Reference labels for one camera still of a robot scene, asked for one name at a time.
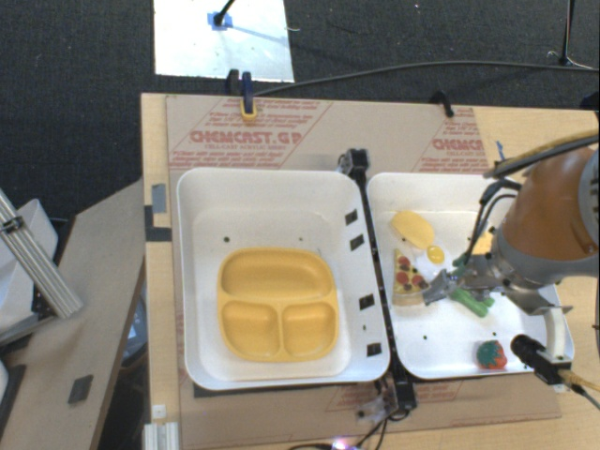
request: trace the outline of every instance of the white container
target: white container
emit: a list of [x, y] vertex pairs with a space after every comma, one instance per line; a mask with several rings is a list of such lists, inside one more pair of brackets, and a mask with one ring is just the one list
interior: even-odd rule
[[[424, 217], [433, 226], [436, 238], [455, 259], [469, 244], [478, 202], [489, 183], [477, 175], [425, 173], [380, 173], [370, 180], [367, 193], [390, 302], [394, 287], [394, 249], [401, 245], [390, 225], [396, 212], [411, 210]], [[496, 205], [489, 219], [491, 225], [500, 225], [511, 202], [504, 199]], [[540, 293], [549, 302], [560, 304], [553, 286]], [[495, 304], [484, 318], [449, 298], [428, 307], [424, 304], [390, 306], [398, 356], [404, 367], [422, 379], [531, 371], [512, 354], [510, 343], [516, 335], [526, 334], [546, 345], [544, 317], [526, 315], [498, 292], [492, 297]], [[484, 370], [476, 364], [477, 346], [492, 339], [500, 341], [508, 359], [502, 371]], [[573, 352], [573, 340], [567, 328], [565, 355], [572, 358]]]
[[[369, 382], [390, 361], [360, 191], [336, 172], [199, 168], [177, 185], [187, 372], [211, 390]], [[351, 242], [362, 244], [352, 249]], [[337, 285], [339, 333], [325, 357], [252, 362], [218, 327], [218, 269], [240, 248], [301, 248], [321, 256]], [[359, 300], [372, 295], [361, 310]], [[381, 352], [368, 356], [369, 346]]]
[[[56, 250], [58, 236], [39, 200], [32, 200], [17, 211], [36, 241], [49, 257]], [[33, 315], [31, 302], [34, 282], [0, 240], [0, 332]]]

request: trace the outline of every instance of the black carpet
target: black carpet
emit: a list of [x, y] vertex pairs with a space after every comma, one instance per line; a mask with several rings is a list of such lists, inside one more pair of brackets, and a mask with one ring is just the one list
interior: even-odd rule
[[[577, 0], [571, 56], [598, 67], [599, 1]], [[393, 64], [556, 64], [567, 0], [285, 0], [298, 82]], [[0, 0], [0, 188], [66, 218], [141, 175], [140, 93], [223, 93], [154, 74], [152, 0]], [[257, 89], [268, 88], [258, 84]], [[299, 88], [285, 98], [576, 108], [598, 76], [436, 67]]]

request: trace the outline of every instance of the toy pizza slice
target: toy pizza slice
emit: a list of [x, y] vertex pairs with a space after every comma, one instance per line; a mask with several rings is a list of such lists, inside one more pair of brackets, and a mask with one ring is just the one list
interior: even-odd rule
[[421, 292], [429, 284], [413, 265], [411, 259], [397, 248], [394, 250], [394, 305], [417, 305], [423, 303]]

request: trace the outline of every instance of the yellow divided plate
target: yellow divided plate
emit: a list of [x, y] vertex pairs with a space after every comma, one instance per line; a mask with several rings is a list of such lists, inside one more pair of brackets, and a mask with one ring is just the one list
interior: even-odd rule
[[235, 251], [218, 270], [217, 306], [225, 343], [247, 360], [316, 360], [338, 339], [336, 284], [327, 263], [310, 251]]

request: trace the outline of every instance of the egg yolk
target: egg yolk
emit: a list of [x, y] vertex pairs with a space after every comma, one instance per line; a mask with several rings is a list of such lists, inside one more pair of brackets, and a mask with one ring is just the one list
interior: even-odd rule
[[443, 250], [439, 248], [437, 245], [431, 245], [427, 247], [427, 258], [432, 263], [443, 263], [446, 256], [443, 254]]

